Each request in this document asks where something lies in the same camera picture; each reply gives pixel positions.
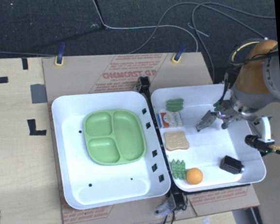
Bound brown cardboard board red print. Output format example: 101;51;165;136
41;40;262;224

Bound tan toast slice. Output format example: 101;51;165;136
163;129;191;153

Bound white and orange carton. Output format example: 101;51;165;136
156;110;184;129

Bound black block with thin wires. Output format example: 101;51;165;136
151;191;190;218

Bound orange toy fruit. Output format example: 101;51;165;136
184;167;205;186

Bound green pea pods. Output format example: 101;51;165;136
165;98;186;113

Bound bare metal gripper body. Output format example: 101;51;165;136
214;97;259;125

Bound green divided plate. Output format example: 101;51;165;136
82;106;148;168

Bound black cylinder on white bracket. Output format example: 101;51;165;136
242;115;277;155

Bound white plastic tray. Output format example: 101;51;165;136
149;79;268;196
50;86;173;212

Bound green ridged toy vegetable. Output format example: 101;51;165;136
169;158;188;180

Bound black box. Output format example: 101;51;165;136
218;153;246;176

